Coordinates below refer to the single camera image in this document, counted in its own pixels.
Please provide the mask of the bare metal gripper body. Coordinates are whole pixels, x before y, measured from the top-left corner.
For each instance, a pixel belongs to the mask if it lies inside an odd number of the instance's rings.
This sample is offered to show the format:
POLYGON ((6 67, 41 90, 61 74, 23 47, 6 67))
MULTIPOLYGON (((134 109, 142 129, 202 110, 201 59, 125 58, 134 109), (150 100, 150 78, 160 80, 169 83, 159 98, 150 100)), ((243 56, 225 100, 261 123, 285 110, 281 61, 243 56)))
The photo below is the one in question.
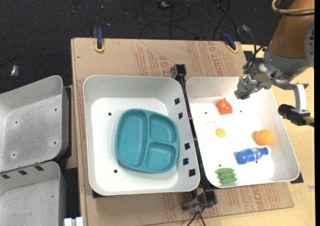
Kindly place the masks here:
POLYGON ((250 81, 256 89, 269 89, 271 85, 283 90, 292 89, 291 80, 296 77, 295 70, 278 68, 274 65, 254 65, 249 71, 250 81))

